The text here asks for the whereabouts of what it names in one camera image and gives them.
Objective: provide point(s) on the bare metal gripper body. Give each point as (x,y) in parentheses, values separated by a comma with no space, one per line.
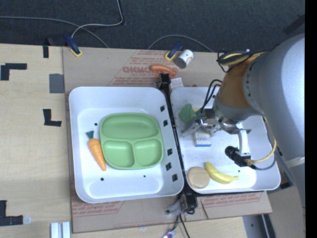
(216,121)

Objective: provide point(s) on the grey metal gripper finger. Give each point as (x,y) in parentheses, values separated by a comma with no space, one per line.
(188,131)
(194,123)

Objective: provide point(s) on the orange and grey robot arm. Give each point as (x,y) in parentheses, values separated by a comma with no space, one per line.
(275,88)

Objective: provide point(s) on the green broccoli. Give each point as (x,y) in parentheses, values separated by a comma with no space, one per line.
(186,114)

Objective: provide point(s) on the thin black rod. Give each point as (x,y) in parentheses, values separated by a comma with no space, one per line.
(175,135)

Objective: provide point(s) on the white and blue carton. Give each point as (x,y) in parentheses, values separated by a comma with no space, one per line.
(202,139)

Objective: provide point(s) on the white plastic tray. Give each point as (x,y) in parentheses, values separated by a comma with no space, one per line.
(123,182)
(223,155)

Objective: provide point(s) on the tan round biscuit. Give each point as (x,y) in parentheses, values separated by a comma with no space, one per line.
(198,177)

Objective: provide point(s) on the yellow banana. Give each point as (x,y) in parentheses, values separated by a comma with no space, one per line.
(218,175)

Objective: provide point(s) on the green divided plate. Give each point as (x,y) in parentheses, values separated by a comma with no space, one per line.
(131,140)

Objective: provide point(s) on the orange sausage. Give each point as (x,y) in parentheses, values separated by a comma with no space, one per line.
(163,69)

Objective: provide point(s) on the white can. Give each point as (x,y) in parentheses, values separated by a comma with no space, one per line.
(185,58)

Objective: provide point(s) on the orange carrot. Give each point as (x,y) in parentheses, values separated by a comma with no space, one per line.
(96,151)

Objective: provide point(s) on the brown cardboard board red print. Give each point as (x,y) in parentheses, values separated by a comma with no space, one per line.
(94,68)

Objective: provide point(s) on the black cylinder on white bracket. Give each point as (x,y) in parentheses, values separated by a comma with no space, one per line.
(236,155)

